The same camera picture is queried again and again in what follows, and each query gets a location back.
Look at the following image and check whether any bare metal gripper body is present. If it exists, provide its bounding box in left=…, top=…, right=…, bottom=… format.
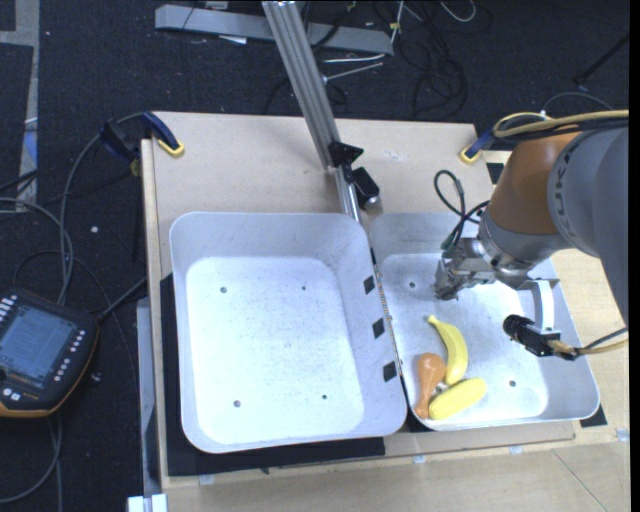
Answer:
left=437, top=237, right=534, bottom=291

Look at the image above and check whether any yellow banana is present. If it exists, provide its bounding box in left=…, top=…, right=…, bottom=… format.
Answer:
left=427, top=314, right=470, bottom=386

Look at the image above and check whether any orange chicken drumstick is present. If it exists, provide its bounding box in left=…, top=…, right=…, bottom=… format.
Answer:
left=413, top=352, right=447, bottom=420

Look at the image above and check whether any yellow corn cob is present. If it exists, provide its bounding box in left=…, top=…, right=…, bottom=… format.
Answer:
left=428, top=377, right=489, bottom=421

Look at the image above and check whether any white plastic tray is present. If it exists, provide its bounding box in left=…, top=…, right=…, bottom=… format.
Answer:
left=168, top=211, right=409, bottom=455
left=368, top=212, right=601, bottom=432

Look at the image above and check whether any black block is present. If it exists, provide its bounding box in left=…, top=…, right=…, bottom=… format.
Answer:
left=351, top=166, right=381, bottom=210

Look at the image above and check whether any pale wood board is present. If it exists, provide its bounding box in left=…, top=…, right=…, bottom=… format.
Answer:
left=141, top=110, right=630, bottom=492

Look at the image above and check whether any black cylinder on white bracket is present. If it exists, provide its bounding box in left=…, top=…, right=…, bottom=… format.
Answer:
left=502, top=278, right=564, bottom=359

